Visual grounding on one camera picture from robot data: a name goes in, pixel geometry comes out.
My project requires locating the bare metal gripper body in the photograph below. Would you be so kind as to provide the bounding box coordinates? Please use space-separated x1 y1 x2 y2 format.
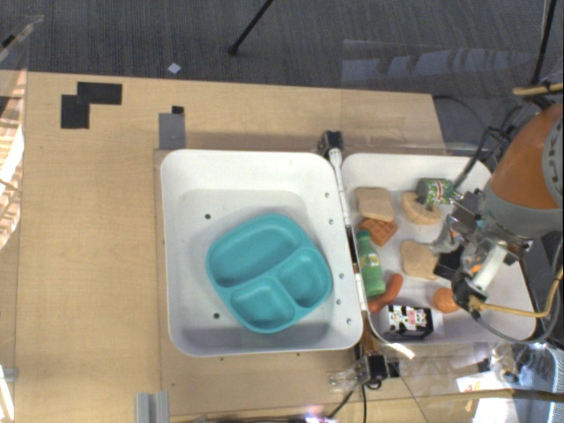
447 189 531 257

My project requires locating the tan bitten bread slice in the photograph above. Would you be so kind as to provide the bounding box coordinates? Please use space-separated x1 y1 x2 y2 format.
400 190 443 226

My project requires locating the green can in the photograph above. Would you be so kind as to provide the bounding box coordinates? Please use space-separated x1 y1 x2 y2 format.
416 177 456 206

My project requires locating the orange round toy food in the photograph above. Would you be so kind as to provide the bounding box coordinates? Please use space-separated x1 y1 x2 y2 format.
432 286 462 315

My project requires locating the orange waffle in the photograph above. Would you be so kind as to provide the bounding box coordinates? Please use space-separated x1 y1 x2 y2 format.
357 217 399 249

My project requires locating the orange sausage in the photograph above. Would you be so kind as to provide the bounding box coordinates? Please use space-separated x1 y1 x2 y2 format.
367 272 404 315

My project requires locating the green bottle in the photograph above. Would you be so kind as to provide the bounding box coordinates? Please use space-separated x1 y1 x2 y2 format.
354 229 387 299

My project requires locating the black and white carton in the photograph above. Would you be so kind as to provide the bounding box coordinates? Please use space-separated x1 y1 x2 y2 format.
382 303 435 338

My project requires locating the white plastic tray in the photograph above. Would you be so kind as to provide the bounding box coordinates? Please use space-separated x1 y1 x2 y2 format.
341 152 539 345
160 148 365 359

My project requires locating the blue divided plate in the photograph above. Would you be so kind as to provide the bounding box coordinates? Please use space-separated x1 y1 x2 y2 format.
204 212 334 336

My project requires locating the black tripod leg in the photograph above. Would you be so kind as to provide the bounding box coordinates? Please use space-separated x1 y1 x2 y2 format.
528 0 564 85
226 0 297 56

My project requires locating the black cylinder on white bracket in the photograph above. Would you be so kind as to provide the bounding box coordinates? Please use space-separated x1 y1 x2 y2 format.
434 242 510 315

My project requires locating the black block with thin wires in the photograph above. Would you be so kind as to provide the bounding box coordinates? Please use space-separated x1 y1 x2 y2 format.
360 353 390 390
321 130 345 152

